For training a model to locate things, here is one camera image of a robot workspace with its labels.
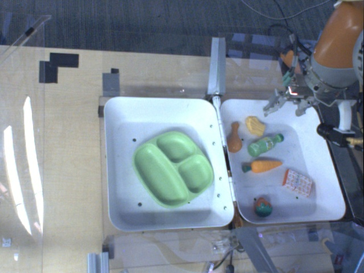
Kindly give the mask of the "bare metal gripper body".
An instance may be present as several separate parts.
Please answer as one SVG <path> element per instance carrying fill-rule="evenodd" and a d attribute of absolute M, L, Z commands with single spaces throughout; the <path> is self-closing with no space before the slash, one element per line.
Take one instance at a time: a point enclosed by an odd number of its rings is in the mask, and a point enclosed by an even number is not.
<path fill-rule="evenodd" d="M 334 82 L 326 82 L 315 73 L 284 75 L 284 87 L 287 88 L 284 97 L 287 101 L 304 107 L 311 107 L 317 104 L 332 106 L 337 100 L 345 98 L 345 90 L 352 85 L 352 82 L 344 81 L 344 84 L 336 86 Z"/>

